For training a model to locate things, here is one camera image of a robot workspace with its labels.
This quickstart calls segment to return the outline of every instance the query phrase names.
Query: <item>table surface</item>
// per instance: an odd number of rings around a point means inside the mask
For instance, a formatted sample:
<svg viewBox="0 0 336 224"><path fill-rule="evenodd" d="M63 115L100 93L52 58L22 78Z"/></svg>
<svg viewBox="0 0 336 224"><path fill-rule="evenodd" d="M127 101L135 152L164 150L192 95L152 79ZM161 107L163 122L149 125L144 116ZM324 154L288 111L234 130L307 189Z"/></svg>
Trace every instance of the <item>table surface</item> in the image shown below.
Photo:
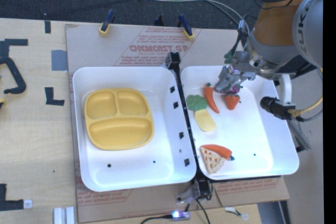
<svg viewBox="0 0 336 224"><path fill-rule="evenodd" d="M45 34L45 22L0 19L0 41L28 39L28 46L10 46L9 56L27 83L21 94L4 94L16 87L6 65L0 66L0 183L7 184L6 200L32 199L32 209L1 212L3 223L52 223L54 208L74 207L76 212L75 164L72 143L69 78L65 71L52 71L52 50L66 50L66 22L53 22ZM53 87L54 99L64 105L46 105L45 87ZM261 223L257 205L237 206L248 221L224 208L207 209L214 223ZM204 212L191 211L192 223L206 223ZM99 223L140 223L145 217ZM167 220L151 220L163 223Z"/></svg>

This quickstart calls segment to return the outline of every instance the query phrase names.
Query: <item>blue clamp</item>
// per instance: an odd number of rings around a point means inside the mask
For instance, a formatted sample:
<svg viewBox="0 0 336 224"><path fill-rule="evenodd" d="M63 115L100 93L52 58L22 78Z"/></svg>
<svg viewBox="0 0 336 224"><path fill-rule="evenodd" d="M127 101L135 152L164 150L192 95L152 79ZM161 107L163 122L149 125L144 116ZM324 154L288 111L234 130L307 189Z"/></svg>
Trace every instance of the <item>blue clamp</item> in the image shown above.
<svg viewBox="0 0 336 224"><path fill-rule="evenodd" d="M185 36L188 39L194 38L194 33L191 29L190 23L189 23L188 19L183 14L179 15L179 21L178 21L177 27L181 27L181 26L183 26L183 28L184 28L183 33L185 34Z"/></svg>
<svg viewBox="0 0 336 224"><path fill-rule="evenodd" d="M113 24L115 18L115 11L110 9L107 13L105 21L99 27L99 33L106 35L110 28L110 24Z"/></svg>

